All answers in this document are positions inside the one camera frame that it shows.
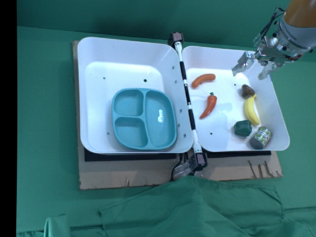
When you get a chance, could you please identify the black and white thin rod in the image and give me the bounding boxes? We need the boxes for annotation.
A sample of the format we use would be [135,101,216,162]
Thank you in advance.
[174,41,204,156]

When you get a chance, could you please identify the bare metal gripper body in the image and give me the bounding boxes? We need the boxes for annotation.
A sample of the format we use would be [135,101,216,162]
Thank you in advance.
[254,36,312,66]

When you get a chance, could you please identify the white plastic tray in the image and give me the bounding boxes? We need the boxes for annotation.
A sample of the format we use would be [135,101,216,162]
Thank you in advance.
[181,45,290,153]
[77,36,194,155]

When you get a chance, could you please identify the green cloth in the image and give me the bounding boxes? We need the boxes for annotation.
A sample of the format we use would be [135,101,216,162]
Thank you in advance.
[43,175,316,237]

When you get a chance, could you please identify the black block with wires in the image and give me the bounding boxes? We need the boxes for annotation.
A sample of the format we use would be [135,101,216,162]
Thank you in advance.
[167,32,185,46]
[189,153,208,172]

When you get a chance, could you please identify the blue divided plate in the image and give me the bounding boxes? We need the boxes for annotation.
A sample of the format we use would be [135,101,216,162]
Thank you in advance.
[111,87,178,151]

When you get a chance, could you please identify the orange sausage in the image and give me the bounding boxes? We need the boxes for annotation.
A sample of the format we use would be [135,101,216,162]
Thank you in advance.
[191,73,216,89]

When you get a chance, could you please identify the yellow banana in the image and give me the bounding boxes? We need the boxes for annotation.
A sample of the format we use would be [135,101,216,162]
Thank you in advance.
[244,94,261,126]

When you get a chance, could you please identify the orange carrot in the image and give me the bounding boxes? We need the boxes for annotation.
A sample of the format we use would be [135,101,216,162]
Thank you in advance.
[199,92,218,120]

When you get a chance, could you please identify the small can with green label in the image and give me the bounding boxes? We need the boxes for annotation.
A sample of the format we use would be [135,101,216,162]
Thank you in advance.
[249,126,273,150]

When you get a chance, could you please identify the brown cardboard board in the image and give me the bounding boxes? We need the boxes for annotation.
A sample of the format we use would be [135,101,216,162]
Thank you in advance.
[72,40,283,191]

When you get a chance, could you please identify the brown mushroom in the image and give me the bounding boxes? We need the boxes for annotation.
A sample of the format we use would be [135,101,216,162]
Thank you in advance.
[240,84,256,99]

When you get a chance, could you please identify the green bell pepper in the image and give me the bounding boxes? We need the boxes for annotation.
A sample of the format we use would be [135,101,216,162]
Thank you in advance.
[234,119,253,137]

